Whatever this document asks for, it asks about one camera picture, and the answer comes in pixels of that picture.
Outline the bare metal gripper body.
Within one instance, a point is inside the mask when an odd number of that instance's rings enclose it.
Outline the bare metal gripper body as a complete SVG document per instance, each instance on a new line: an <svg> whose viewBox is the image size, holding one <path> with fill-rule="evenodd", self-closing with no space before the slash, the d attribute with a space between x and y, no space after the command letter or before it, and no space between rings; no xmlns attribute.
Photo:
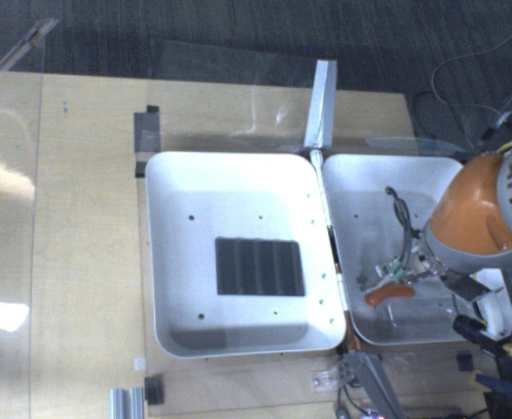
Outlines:
<svg viewBox="0 0 512 419"><path fill-rule="evenodd" d="M406 272L417 275L417 281L424 278L442 277L447 275L448 268L440 263L434 256L415 252L410 258Z"/></svg>

